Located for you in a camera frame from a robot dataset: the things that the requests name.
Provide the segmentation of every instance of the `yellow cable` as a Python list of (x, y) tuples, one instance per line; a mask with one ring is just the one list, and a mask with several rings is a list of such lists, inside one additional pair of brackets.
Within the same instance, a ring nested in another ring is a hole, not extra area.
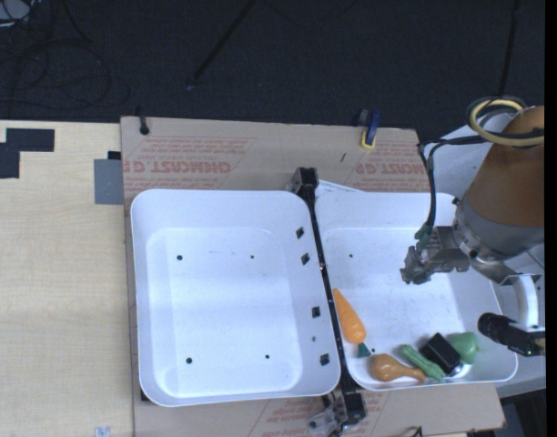
[(527, 137), (523, 139), (519, 138), (511, 138), (511, 137), (501, 137), (492, 134), (491, 132), (483, 129), (481, 125), (477, 122), (477, 115), (478, 113), (484, 109), (486, 106), (491, 104), (492, 106), (506, 106), (512, 107), (518, 113), (523, 110), (523, 106), (514, 102), (512, 100), (505, 100), (505, 99), (495, 99), (495, 100), (485, 100), (480, 102), (474, 108), (471, 109), (471, 113), (469, 115), (469, 127), (475, 132), (477, 132), (480, 136), (484, 137), (485, 139), (489, 140), (490, 142), (494, 142), (497, 144), (502, 144), (504, 146), (513, 146), (513, 147), (524, 147), (524, 146), (538, 146), (543, 144), (544, 136), (539, 137)]

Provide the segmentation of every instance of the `blue clamp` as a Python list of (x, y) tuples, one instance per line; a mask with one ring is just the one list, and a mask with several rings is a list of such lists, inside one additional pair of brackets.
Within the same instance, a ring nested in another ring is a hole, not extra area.
[(380, 125), (380, 112), (376, 109), (371, 111), (371, 120), (368, 129), (361, 135), (361, 146), (365, 149), (372, 150), (376, 147), (376, 132)]

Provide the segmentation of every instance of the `cardboard sheet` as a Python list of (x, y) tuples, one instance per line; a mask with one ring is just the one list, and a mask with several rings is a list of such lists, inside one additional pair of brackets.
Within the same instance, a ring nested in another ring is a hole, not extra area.
[[(194, 119), (121, 118), (127, 274), (136, 435), (275, 437), (312, 435), (307, 418), (317, 397), (164, 408), (141, 400), (137, 367), (135, 278), (129, 209), (150, 188), (285, 189), (299, 167), (319, 179), (364, 191), (429, 191), (412, 129), (379, 128), (376, 147), (360, 146), (363, 129)], [(363, 391), (368, 417), (344, 435), (426, 435), (497, 429), (504, 417), (492, 384), (410, 391)]]

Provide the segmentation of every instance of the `toy carrot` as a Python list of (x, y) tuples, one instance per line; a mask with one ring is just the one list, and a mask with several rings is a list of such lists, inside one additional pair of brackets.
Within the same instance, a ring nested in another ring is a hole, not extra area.
[(349, 343), (359, 345), (359, 358), (369, 356), (370, 350), (368, 350), (368, 347), (363, 343), (366, 339), (366, 328), (360, 316), (358, 316), (358, 313), (337, 288), (333, 289), (333, 299), (335, 300), (335, 309), (337, 310), (343, 337), (345, 337), (345, 340)]

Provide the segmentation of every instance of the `black tape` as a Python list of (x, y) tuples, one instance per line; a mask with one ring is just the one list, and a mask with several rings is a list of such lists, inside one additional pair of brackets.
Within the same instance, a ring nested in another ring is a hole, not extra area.
[(106, 153), (106, 158), (109, 160), (120, 160), (121, 159), (121, 153), (118, 150), (109, 150)]
[(54, 129), (8, 128), (0, 142), (0, 178), (20, 178), (20, 152), (53, 152)]

